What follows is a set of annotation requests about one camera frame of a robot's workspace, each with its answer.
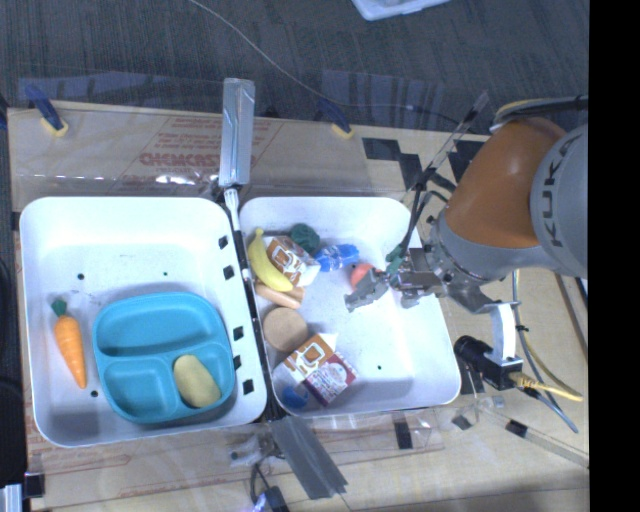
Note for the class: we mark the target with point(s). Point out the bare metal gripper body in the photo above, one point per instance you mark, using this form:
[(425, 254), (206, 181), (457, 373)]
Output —
[(417, 277)]

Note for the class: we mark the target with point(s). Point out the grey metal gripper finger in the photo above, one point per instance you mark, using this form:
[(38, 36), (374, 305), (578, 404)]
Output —
[(357, 300), (376, 280)]

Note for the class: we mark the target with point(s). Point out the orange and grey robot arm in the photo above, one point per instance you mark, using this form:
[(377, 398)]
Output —
[(500, 190)]

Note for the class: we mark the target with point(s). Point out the orange round fruit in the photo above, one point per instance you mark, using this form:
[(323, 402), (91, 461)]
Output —
[(360, 274)]

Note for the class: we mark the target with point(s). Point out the blue plastic bottle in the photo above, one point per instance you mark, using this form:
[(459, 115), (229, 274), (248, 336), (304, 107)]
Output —
[(337, 256)]

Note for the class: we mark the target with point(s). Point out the white plastic tray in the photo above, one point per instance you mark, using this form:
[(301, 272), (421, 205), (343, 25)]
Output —
[(400, 345), (135, 235)]

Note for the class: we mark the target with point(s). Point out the orange and white carton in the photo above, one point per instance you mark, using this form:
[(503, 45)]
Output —
[(289, 260), (311, 356)]

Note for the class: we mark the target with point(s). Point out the tan sausage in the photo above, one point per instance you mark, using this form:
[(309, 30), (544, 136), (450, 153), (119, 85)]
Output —
[(280, 297)]

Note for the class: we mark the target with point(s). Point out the tan round biscuit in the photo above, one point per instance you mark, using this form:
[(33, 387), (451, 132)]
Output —
[(285, 329)]

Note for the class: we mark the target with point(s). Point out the green broccoli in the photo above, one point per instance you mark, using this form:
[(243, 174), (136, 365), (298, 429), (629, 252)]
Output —
[(306, 237)]

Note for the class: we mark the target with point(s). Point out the pink and white carton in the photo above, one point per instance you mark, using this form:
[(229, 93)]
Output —
[(330, 380)]

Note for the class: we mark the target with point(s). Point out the yellow banana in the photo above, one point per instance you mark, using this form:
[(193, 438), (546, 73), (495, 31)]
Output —
[(264, 270)]

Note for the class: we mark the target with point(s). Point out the blue round lump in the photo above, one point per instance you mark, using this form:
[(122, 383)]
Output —
[(295, 397)]

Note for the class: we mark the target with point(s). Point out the yellow potato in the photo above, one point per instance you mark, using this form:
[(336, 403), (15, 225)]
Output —
[(196, 381)]

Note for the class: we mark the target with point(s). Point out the blue divided plate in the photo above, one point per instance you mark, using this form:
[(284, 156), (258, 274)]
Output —
[(150, 325)]

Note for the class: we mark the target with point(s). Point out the brown cardboard board red print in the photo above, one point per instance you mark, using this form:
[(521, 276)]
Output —
[(150, 140)]

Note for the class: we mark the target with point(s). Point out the orange carrot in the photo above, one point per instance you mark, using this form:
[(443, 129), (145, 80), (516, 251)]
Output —
[(71, 342)]

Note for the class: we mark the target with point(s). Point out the black cylinder on white bracket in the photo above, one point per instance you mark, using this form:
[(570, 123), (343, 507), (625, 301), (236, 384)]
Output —
[(492, 362)]

